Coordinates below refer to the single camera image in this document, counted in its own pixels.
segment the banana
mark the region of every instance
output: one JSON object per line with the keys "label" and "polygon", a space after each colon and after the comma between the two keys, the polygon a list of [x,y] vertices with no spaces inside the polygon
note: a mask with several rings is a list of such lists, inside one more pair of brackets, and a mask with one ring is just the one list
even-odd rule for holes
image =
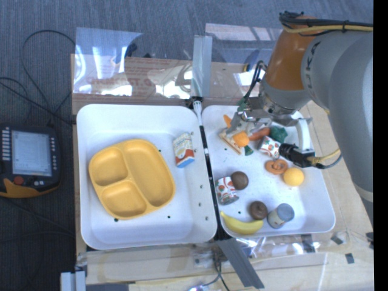
{"label": "banana", "polygon": [[220,212],[221,216],[224,218],[225,224],[233,232],[250,235],[256,233],[264,225],[263,220],[254,220],[252,222],[243,222],[232,216],[227,215],[223,211]]}

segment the can lid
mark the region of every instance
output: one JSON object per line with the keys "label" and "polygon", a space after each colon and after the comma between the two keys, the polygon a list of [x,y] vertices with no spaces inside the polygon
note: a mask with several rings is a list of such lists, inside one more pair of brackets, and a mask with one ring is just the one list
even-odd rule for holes
{"label": "can lid", "polygon": [[280,204],[276,209],[276,212],[281,220],[284,222],[291,221],[295,216],[295,212],[292,207],[286,203]]}

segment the black surface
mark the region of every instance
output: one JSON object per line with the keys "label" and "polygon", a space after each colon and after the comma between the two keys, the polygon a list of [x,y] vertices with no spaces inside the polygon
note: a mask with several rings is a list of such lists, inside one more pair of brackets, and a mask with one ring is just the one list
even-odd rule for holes
{"label": "black surface", "polygon": [[[190,59],[193,36],[204,35],[207,23],[281,28],[278,15],[285,10],[373,22],[373,0],[0,0],[0,5],[0,82],[11,89],[0,85],[0,122],[52,124],[64,174],[59,189],[47,195],[0,199],[0,290],[59,290],[61,272],[74,271],[69,93],[70,54],[75,52],[71,39],[76,40],[77,27],[151,33],[157,38],[138,44],[137,51]],[[237,59],[225,57],[228,53],[215,50],[213,58]],[[250,52],[244,53],[238,61]]]}

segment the black device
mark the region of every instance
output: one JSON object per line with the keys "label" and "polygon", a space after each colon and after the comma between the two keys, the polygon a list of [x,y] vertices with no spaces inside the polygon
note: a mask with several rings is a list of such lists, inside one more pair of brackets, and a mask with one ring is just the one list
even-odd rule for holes
{"label": "black device", "polygon": [[29,198],[58,188],[61,152],[50,127],[0,124],[0,196]]}

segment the yellow plate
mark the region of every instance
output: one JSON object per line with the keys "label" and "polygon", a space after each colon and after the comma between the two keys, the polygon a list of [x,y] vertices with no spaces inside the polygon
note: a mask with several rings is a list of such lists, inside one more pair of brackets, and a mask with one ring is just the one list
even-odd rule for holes
{"label": "yellow plate", "polygon": [[101,204],[117,219],[160,209],[175,194],[175,182],[162,154],[143,139],[99,151],[90,160],[89,175]]}

